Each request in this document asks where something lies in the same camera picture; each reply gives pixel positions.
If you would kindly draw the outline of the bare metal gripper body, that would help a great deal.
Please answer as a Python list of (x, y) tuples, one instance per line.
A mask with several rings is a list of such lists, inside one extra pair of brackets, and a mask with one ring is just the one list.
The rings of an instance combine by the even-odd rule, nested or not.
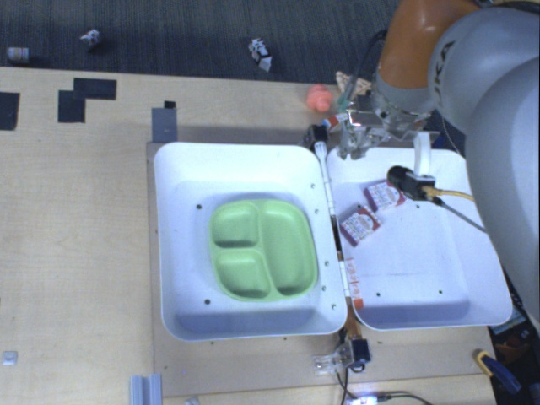
[(412, 142), (422, 132), (433, 112), (412, 113), (383, 102), (374, 104), (371, 98), (356, 98), (346, 112), (346, 128), (361, 140), (381, 142)]

